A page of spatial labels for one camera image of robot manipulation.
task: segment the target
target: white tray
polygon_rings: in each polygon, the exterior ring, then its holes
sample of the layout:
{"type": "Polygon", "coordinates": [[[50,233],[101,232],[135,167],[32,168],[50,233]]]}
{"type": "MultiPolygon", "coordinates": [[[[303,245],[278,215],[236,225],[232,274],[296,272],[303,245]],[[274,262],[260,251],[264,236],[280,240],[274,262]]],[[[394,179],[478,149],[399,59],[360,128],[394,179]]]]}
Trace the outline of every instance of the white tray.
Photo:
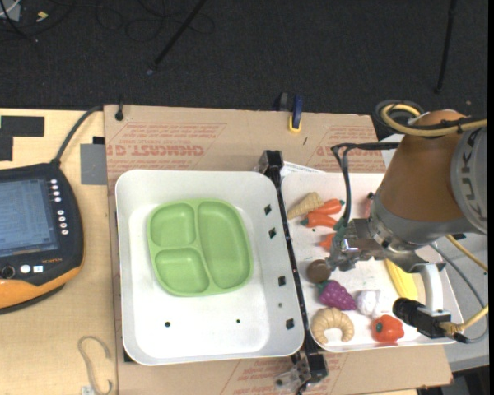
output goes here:
{"type": "MultiPolygon", "coordinates": [[[[350,182],[352,189],[352,212],[351,218],[364,218],[365,201],[369,192],[375,192],[382,181],[382,174],[351,174],[350,182]]],[[[317,192],[323,200],[339,198],[345,201],[346,188],[343,175],[341,173],[302,173],[293,172],[285,176],[282,181],[282,196],[286,205],[286,210],[297,204],[307,193],[317,192]]],[[[333,217],[339,219],[344,209],[333,217]]],[[[324,259],[329,256],[329,252],[318,246],[318,242],[326,234],[333,232],[327,227],[317,227],[314,229],[303,226],[300,221],[303,216],[289,220],[289,233],[295,252],[298,272],[300,274],[302,290],[304,292],[305,309],[308,319],[311,319],[322,308],[326,306],[318,301],[318,291],[315,284],[312,284],[306,275],[306,268],[315,259],[324,259]]],[[[441,262],[439,254],[432,248],[424,248],[417,251],[417,254],[428,262],[441,262]]],[[[443,285],[444,308],[452,315],[452,321],[463,322],[457,300],[450,285],[450,280],[446,273],[446,268],[439,272],[443,285]]],[[[393,282],[389,278],[388,271],[383,261],[376,261],[373,258],[368,261],[359,261],[356,267],[350,271],[341,272],[335,270],[330,279],[334,279],[346,287],[348,292],[355,298],[362,290],[382,290],[384,297],[393,305],[398,298],[393,282]]],[[[419,302],[425,304],[425,292],[422,279],[419,274],[414,275],[418,290],[419,302]]],[[[327,344],[319,344],[326,351],[359,351],[381,348],[385,346],[413,346],[421,344],[447,344],[454,341],[449,338],[431,339],[419,333],[416,328],[407,324],[403,325],[405,335],[396,344],[379,344],[371,337],[371,318],[361,314],[358,310],[345,311],[353,321],[355,336],[349,342],[341,341],[342,332],[340,329],[332,328],[325,332],[328,338],[327,344]]]]}
{"type": "Polygon", "coordinates": [[[269,178],[255,172],[131,170],[119,177],[115,197],[123,344],[132,359],[166,365],[289,356],[300,349],[304,327],[269,178]],[[252,277],[242,288],[179,297],[156,280],[147,246],[148,215],[162,203],[187,198],[219,198],[241,214],[254,260],[252,277]]]}

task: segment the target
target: green plate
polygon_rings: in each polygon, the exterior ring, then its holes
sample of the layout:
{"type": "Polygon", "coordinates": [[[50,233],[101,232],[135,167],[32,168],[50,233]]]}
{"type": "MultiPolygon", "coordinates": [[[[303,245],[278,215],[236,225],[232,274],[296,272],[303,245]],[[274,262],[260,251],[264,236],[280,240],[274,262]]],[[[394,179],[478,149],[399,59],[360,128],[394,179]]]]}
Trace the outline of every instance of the green plate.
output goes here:
{"type": "Polygon", "coordinates": [[[151,264],[173,295],[221,294],[242,287],[253,272],[240,213],[220,199],[186,199],[158,206],[148,217],[151,264]]]}

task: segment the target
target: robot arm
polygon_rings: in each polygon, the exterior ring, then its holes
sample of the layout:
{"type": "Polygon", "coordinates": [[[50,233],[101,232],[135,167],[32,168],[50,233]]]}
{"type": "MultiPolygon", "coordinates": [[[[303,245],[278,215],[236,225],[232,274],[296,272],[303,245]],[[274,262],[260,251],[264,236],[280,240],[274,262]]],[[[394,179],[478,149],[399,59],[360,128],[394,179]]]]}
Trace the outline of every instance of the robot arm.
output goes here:
{"type": "MultiPolygon", "coordinates": [[[[463,118],[442,110],[418,116],[414,123],[438,130],[443,122],[463,118]]],[[[435,136],[406,134],[373,196],[369,217],[351,219],[338,231],[326,263],[346,271],[359,260],[388,258],[405,272],[421,273],[431,295],[426,306],[399,299],[394,312],[409,324],[417,318],[417,329],[427,336],[443,337],[443,329],[435,325],[450,316],[442,314],[436,277],[445,264],[430,264],[416,250],[462,233],[487,234],[486,124],[435,136]]]]}

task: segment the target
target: cardboard sheet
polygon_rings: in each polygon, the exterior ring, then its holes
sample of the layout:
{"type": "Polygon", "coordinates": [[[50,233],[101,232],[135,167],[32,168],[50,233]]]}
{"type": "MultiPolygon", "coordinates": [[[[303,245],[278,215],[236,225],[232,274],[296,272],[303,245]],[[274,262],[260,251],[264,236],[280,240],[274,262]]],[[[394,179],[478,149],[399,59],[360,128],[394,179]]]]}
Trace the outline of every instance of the cardboard sheet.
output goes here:
{"type": "MultiPolygon", "coordinates": [[[[287,128],[289,113],[105,106],[105,138],[114,269],[117,370],[121,395],[283,395],[274,378],[288,370],[288,357],[211,360],[143,366],[124,360],[114,186],[125,171],[252,170],[263,151],[281,151],[285,161],[339,171],[330,147],[342,142],[376,142],[369,116],[303,113],[300,133],[287,128]]],[[[384,173],[380,151],[354,151],[350,171],[384,173]]],[[[452,373],[442,346],[397,347],[352,353],[324,353],[329,376],[308,389],[314,395],[378,393],[446,385],[452,373]]]]}

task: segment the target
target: dark floor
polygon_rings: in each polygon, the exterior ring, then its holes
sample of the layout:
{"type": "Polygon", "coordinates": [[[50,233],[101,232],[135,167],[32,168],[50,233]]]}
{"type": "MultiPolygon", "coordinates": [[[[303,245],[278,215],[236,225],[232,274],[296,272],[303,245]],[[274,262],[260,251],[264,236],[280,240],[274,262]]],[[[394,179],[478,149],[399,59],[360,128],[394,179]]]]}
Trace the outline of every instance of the dark floor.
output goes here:
{"type": "Polygon", "coordinates": [[[310,112],[395,99],[487,116],[488,0],[453,16],[451,0],[207,0],[148,75],[198,1],[22,0],[0,19],[0,107],[268,110],[285,91],[310,112]]]}

